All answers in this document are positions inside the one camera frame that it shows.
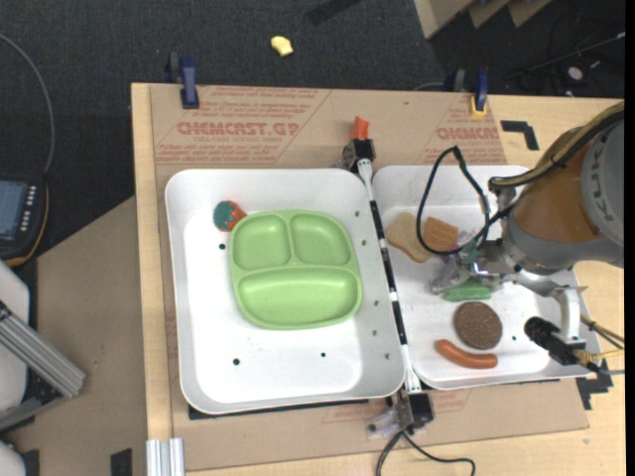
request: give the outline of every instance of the brown round patty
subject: brown round patty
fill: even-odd
[[[458,337],[475,349],[491,349],[503,335],[500,317],[482,301],[466,301],[454,313],[454,329]]]

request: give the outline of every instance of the green plate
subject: green plate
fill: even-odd
[[[301,329],[350,318],[361,303],[355,251],[344,226],[314,211],[249,215],[229,240],[238,306],[255,324]]]

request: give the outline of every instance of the toy sausage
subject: toy sausage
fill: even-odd
[[[437,351],[452,363],[470,369],[492,369],[498,365],[495,354],[475,354],[463,351],[446,339],[438,340],[435,344]]]

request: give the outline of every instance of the black floor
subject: black floor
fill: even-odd
[[[199,83],[412,90],[480,67],[490,93],[623,97],[625,41],[531,67],[624,31],[625,0],[556,0],[523,27],[506,10],[476,30],[467,14],[427,41],[412,0],[0,0],[0,33],[37,65],[57,145],[40,252],[134,193],[130,83],[161,82],[169,52],[196,59]],[[273,35],[293,40],[282,61]],[[582,67],[585,83],[563,83]],[[39,171],[48,155],[44,97],[0,42],[0,173]]]

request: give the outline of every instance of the hot dog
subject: hot dog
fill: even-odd
[[[449,340],[437,340],[435,347],[437,351],[452,363],[470,369],[491,369],[498,365],[498,358],[495,354],[475,354],[463,351],[456,347]]]

